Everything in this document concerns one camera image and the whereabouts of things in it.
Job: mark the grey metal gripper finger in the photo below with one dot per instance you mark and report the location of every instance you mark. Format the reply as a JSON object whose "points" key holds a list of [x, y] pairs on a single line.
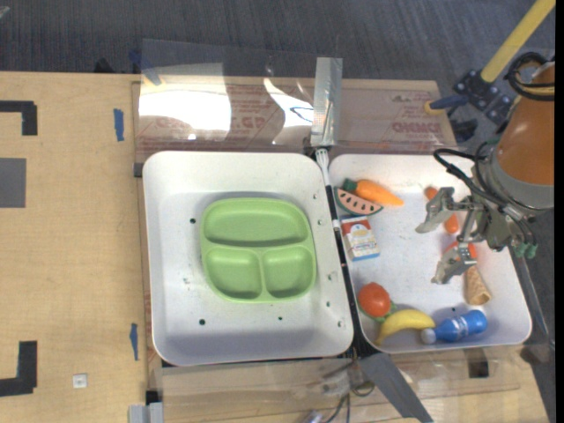
{"points": [[436, 212], [454, 264]]}

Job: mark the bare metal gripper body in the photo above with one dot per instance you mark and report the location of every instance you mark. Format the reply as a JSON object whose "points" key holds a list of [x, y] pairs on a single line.
{"points": [[495, 227]]}

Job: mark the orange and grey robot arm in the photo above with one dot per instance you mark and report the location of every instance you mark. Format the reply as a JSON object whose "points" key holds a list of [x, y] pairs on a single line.
{"points": [[526, 148]]}

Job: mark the orange sausage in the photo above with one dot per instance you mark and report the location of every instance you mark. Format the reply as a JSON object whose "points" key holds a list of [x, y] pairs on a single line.
{"points": [[452, 224]]}

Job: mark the ice cream cone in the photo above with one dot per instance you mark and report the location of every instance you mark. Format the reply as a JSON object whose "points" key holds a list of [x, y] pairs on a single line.
{"points": [[476, 287]]}

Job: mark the white plastic tray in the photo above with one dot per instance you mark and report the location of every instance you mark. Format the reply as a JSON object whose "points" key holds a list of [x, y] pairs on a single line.
{"points": [[176, 258], [410, 271]]}

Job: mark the blue bottle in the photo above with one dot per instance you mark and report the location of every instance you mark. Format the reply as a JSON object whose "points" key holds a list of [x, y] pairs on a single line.
{"points": [[460, 326]]}

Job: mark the orange carrot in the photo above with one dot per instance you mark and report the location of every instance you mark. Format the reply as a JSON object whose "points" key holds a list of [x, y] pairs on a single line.
{"points": [[376, 192]]}

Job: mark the yellow banana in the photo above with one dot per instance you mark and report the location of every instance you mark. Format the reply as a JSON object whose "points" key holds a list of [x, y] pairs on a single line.
{"points": [[403, 322]]}

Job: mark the red and white carton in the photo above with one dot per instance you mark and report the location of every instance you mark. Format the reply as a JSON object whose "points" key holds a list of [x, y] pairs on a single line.
{"points": [[360, 238]]}

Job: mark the watermelon slice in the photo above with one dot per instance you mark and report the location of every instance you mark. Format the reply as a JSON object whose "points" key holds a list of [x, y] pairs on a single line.
{"points": [[354, 204]]}

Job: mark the red tomato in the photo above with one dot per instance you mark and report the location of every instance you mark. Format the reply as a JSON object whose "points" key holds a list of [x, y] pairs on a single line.
{"points": [[373, 300]]}

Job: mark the green divided plate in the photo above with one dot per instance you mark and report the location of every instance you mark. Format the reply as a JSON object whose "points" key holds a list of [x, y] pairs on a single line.
{"points": [[255, 249]]}

